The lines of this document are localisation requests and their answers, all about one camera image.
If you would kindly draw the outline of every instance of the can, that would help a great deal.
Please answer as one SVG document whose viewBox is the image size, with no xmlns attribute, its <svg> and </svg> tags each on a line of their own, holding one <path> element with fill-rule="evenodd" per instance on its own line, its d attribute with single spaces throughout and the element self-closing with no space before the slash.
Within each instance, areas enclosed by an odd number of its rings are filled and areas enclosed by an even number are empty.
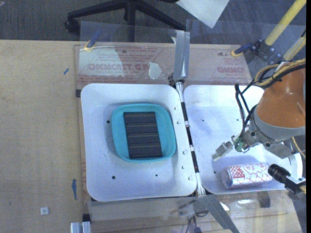
<svg viewBox="0 0 311 233">
<path fill-rule="evenodd" d="M 273 179 L 268 168 L 266 162 L 227 166 L 221 172 L 222 182 L 226 189 L 268 183 Z"/>
</svg>

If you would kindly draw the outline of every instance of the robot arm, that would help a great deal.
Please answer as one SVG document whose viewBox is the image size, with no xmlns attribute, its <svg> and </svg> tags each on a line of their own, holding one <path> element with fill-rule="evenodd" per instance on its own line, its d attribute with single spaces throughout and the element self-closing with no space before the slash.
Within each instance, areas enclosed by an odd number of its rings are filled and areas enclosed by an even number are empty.
<svg viewBox="0 0 311 233">
<path fill-rule="evenodd" d="M 301 159 L 293 157 L 297 153 L 293 143 L 295 136 L 306 133 L 305 63 L 305 59 L 282 63 L 275 73 L 264 81 L 263 76 L 276 65 L 265 67 L 256 75 L 252 84 L 256 83 L 265 88 L 265 91 L 257 106 L 250 110 L 241 133 L 216 149 L 212 155 L 214 161 L 225 156 L 233 148 L 238 152 L 246 152 L 256 145 L 263 144 L 267 151 L 281 159 L 289 157 L 291 163 L 301 162 Z M 305 181 L 301 177 L 302 171 L 290 175 L 275 165 L 271 165 L 270 174 L 293 193 L 299 190 L 290 183 L 301 184 Z"/>
</svg>

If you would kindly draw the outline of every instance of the small white block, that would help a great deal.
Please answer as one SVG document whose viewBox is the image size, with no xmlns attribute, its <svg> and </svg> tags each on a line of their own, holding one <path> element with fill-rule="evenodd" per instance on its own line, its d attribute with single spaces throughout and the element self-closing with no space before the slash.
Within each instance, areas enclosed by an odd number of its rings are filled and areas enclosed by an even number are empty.
<svg viewBox="0 0 311 233">
<path fill-rule="evenodd" d="M 40 212 L 41 212 L 41 215 L 48 215 L 49 214 L 49 208 L 48 207 L 41 207 Z"/>
</svg>

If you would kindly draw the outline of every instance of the chair wheel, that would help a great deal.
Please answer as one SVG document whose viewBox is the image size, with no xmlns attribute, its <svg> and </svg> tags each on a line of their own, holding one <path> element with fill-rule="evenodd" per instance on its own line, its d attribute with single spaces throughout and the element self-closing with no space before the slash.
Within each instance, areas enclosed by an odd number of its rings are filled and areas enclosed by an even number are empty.
<svg viewBox="0 0 311 233">
<path fill-rule="evenodd" d="M 80 25 L 77 20 L 70 19 L 64 22 L 65 28 L 69 33 L 78 33 Z"/>
</svg>

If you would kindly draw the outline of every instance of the gray floor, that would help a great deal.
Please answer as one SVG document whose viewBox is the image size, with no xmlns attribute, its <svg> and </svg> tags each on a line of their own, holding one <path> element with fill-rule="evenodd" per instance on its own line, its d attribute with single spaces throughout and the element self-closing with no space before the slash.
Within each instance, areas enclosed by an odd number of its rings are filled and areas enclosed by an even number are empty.
<svg viewBox="0 0 311 233">
<path fill-rule="evenodd" d="M 77 41 L 79 37 L 68 33 L 63 23 L 67 13 L 109 0 L 0 0 L 5 4 L 0 7 L 0 39 L 18 40 L 65 40 Z M 179 22 L 186 24 L 187 19 L 195 19 L 176 4 L 154 0 L 145 0 L 162 12 Z M 236 23 L 277 24 L 295 0 L 230 0 L 219 21 Z M 82 18 L 114 24 L 126 24 L 123 11 L 114 11 Z M 146 27 L 169 28 L 157 20 L 137 14 L 137 25 Z M 291 25 L 305 27 L 306 6 L 297 14 Z M 211 35 L 217 36 L 217 27 L 209 29 Z M 297 57 L 305 57 L 305 48 Z M 305 137 L 300 139 L 305 145 Z M 306 225 L 306 196 L 291 196 L 299 216 L 303 232 Z"/>
</svg>

